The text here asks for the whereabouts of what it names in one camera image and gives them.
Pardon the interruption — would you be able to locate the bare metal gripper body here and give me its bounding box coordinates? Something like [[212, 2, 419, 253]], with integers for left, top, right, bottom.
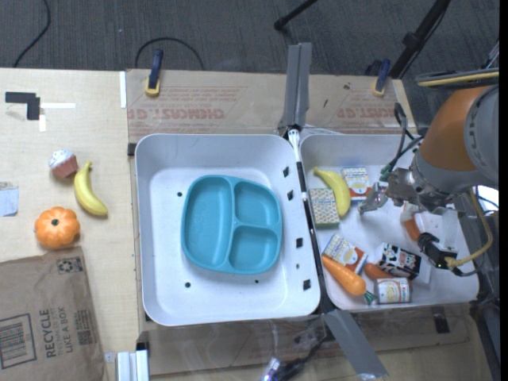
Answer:
[[385, 167, 418, 207]]

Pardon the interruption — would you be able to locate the white and yellow carton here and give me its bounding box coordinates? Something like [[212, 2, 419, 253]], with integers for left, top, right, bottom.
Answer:
[[341, 166, 371, 202]]

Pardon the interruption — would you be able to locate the white plastic tray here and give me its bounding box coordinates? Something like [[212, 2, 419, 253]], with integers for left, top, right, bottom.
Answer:
[[134, 133, 321, 327], [298, 133, 480, 314]]

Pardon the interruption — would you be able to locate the yellow banana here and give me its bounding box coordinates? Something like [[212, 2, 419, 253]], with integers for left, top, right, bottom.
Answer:
[[73, 160, 110, 218], [313, 166, 352, 218]]

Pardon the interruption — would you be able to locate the orange sausage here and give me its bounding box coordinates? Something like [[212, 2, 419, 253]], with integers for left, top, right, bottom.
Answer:
[[399, 203, 422, 242], [364, 262, 394, 281]]

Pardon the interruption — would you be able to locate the green and yellow box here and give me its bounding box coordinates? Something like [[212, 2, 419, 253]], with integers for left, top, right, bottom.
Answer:
[[308, 187, 341, 230]]

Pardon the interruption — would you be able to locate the white and orange carton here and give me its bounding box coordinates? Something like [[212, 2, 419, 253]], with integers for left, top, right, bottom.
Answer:
[[321, 233, 369, 274]]

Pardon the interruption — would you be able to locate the black and white cow carton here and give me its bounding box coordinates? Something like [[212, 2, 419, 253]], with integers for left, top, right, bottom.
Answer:
[[377, 242, 423, 281]]

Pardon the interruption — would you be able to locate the orange carrot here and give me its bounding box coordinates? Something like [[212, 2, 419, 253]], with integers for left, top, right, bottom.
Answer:
[[321, 254, 378, 306]]

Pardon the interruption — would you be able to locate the small white and orange can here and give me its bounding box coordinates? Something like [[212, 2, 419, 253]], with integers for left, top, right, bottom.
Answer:
[[373, 277, 413, 305]]

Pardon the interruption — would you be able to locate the blue divided plate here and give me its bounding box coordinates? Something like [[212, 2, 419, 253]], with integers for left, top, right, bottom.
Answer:
[[180, 175, 283, 275]]

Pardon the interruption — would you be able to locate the brown cardboard board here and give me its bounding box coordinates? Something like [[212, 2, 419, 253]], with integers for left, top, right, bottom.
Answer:
[[125, 68, 482, 376]]

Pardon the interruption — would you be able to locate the pink cupcake with white icing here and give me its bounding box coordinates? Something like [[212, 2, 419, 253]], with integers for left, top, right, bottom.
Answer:
[[48, 148, 79, 179]]

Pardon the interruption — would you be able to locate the orange pumpkin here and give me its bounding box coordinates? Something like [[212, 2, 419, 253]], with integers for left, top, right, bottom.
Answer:
[[33, 206, 82, 250]]

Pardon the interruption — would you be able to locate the brown paper bag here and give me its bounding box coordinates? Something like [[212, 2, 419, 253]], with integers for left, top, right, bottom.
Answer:
[[0, 245, 106, 381]]

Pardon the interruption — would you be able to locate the white paper scrap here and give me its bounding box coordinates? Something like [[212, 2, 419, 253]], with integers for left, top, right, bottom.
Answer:
[[0, 181, 20, 217]]

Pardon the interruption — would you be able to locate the black cylinder on white bracket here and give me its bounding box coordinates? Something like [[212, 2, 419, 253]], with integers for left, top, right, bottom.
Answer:
[[416, 207, 461, 270]]

